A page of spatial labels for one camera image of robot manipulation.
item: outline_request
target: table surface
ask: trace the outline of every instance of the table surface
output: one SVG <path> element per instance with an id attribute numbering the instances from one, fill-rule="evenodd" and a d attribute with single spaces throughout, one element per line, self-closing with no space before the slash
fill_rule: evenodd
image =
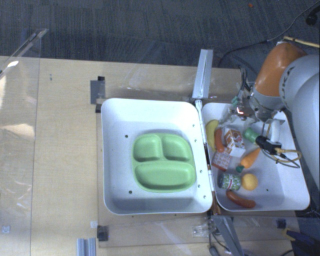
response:
<path id="1" fill-rule="evenodd" d="M 119 90 L 124 92 L 125 88 L 133 91 L 133 98 L 139 92 L 146 93 L 147 97 L 164 97 L 164 94 L 150 94 L 150 89 L 173 90 L 171 96 L 174 97 L 175 94 L 190 93 L 196 71 L 196 67 L 188 66 L 40 59 L 31 215 L 32 256 L 76 255 L 77 239 L 96 237 L 97 234 L 92 224 L 99 219 L 99 145 L 96 106 L 90 104 L 90 81 L 97 80 L 98 76 L 105 77 L 110 97 L 117 96 Z M 227 101 L 226 91 L 236 92 L 236 83 L 240 80 L 237 69 L 213 69 L 211 83 L 219 85 L 213 95 Z M 262 215 L 295 216 L 293 211 Z M 292 248 L 287 239 L 242 241 L 241 245 L 259 256 L 281 255 Z M 220 255 L 225 255 L 221 246 L 216 244 L 216 247 Z M 208 243 L 100 248 L 97 242 L 98 256 L 164 254 L 209 255 Z"/>

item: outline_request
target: tin can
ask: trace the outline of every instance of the tin can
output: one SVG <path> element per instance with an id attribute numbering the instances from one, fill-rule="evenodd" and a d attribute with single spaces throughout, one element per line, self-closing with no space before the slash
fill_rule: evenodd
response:
<path id="1" fill-rule="evenodd" d="M 241 177 L 235 174 L 220 174 L 218 177 L 218 187 L 226 190 L 238 190 L 241 187 Z"/>

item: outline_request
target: yellow ball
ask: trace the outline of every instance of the yellow ball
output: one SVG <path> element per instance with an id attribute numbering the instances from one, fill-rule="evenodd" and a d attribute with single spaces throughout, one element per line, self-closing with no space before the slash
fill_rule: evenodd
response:
<path id="1" fill-rule="evenodd" d="M 245 190 L 254 190 L 258 186 L 258 179 L 255 175 L 247 173 L 241 178 L 241 185 Z"/>

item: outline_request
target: small box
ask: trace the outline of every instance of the small box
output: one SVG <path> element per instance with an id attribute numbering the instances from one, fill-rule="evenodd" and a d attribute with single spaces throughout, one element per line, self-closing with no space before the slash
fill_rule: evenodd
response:
<path id="1" fill-rule="evenodd" d="M 241 132 L 238 130 L 225 128 L 223 137 L 226 143 L 226 152 L 232 157 L 242 157 L 242 155 L 246 152 L 246 148 Z"/>
<path id="2" fill-rule="evenodd" d="M 224 152 L 216 151 L 214 153 L 212 165 L 225 172 L 228 169 L 231 158 L 232 157 L 227 153 L 227 149 L 224 148 Z"/>

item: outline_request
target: green divided plate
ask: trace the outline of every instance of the green divided plate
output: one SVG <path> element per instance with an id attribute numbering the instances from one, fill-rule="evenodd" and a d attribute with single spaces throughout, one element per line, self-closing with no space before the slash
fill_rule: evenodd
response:
<path id="1" fill-rule="evenodd" d="M 169 133 L 140 135 L 132 147 L 134 179 L 150 192 L 178 192 L 196 181 L 194 156 L 189 143 Z"/>

